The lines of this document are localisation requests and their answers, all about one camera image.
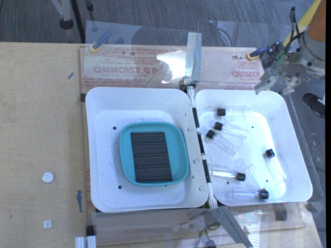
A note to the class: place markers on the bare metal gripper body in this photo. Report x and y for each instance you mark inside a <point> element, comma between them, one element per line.
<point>294,66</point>

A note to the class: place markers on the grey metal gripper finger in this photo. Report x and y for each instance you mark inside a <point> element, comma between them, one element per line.
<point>288,86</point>
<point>267,80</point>

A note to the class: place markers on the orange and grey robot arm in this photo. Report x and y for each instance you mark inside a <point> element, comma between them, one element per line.
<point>316,19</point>

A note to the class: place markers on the white plastic tray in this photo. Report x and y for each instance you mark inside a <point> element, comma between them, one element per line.
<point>103,151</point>
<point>292,138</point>

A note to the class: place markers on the clear plastic bottle black cap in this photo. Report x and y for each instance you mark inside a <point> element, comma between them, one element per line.
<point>240,176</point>
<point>211,134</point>
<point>218,126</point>
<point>221,111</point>
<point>263,194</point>
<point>270,153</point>

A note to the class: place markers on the thin black and white rod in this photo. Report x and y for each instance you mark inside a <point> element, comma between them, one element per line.
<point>199,136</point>

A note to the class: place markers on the clear plastic bottle without cap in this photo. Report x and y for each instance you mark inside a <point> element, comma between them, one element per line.
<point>252,173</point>

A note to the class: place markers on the black ribbed rectangular block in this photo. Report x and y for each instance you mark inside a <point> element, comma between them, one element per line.
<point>151,156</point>

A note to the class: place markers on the brown cardboard board red print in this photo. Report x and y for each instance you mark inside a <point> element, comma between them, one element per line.
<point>124,71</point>

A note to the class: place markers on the blue plate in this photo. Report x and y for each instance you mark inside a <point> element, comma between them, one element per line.
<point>126,151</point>

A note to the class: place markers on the white round disc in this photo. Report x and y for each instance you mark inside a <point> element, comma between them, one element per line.
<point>47,177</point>

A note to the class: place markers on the black cylinder on white bracket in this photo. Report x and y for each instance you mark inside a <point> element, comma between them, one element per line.
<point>314,105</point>

